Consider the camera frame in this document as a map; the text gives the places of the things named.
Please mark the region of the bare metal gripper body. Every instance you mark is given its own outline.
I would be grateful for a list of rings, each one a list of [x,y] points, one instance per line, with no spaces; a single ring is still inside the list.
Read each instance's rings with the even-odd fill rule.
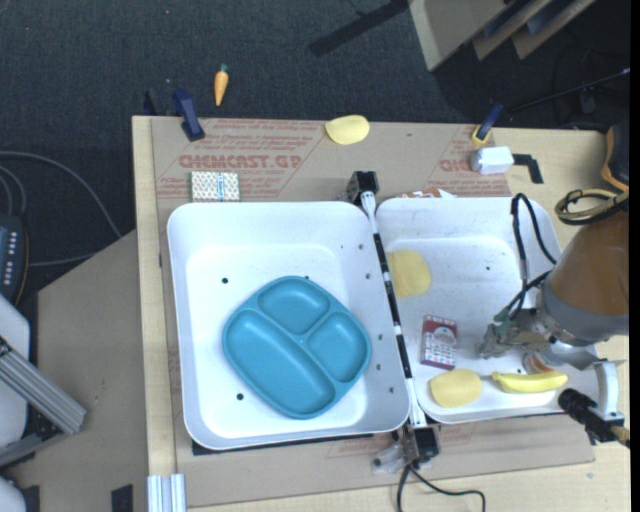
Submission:
[[[502,355],[520,351],[527,370],[547,370],[562,365],[586,370],[600,361],[591,345],[583,344],[557,323],[505,321],[495,325],[501,335]]]

